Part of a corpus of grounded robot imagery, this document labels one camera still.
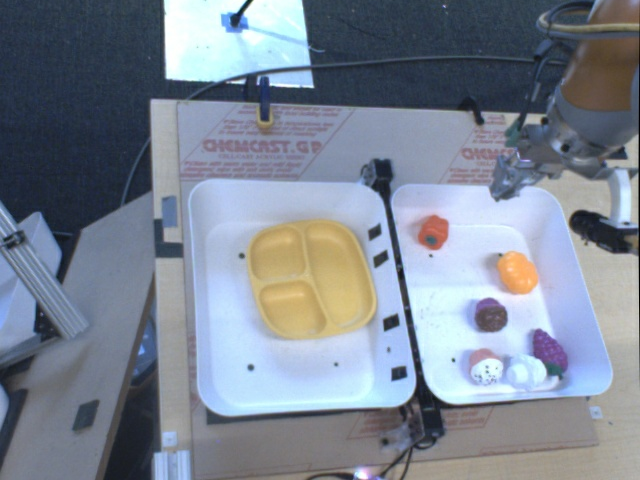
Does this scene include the black block with thin wires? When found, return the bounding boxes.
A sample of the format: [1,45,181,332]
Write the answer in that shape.
[360,157,396,189]
[416,396,446,440]

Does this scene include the white toy garlic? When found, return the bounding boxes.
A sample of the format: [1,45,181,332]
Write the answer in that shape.
[505,353,550,392]

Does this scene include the purple toy grapes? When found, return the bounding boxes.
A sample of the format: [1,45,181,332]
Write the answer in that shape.
[531,328,569,380]

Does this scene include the thin black rod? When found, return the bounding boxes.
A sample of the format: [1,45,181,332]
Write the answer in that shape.
[378,181,432,405]

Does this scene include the pink and white toy cupcake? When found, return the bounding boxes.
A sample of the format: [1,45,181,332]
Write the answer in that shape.
[468,348,506,387]

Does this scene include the white plastic tray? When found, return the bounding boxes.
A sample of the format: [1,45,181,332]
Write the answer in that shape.
[187,177,418,418]
[390,182,615,407]

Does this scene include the brown cardboard board red print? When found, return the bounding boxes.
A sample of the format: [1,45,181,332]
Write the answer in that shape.
[176,100,600,478]

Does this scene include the black cylinder on white bracket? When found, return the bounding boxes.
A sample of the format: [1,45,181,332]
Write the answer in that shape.
[569,166,640,257]

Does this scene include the orange toy pumpkin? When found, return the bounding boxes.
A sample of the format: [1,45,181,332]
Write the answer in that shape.
[496,250,540,296]

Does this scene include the red orange toy pepper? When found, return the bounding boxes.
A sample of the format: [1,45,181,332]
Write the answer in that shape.
[417,214,450,251]

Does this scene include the yellow divided plate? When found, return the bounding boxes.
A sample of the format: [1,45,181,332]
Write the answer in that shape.
[246,218,378,341]

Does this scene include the purple and brown toy cupcake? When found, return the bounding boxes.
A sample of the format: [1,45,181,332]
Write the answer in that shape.
[473,297,510,334]

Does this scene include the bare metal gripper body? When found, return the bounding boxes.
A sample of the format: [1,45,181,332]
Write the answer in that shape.
[510,122,624,181]

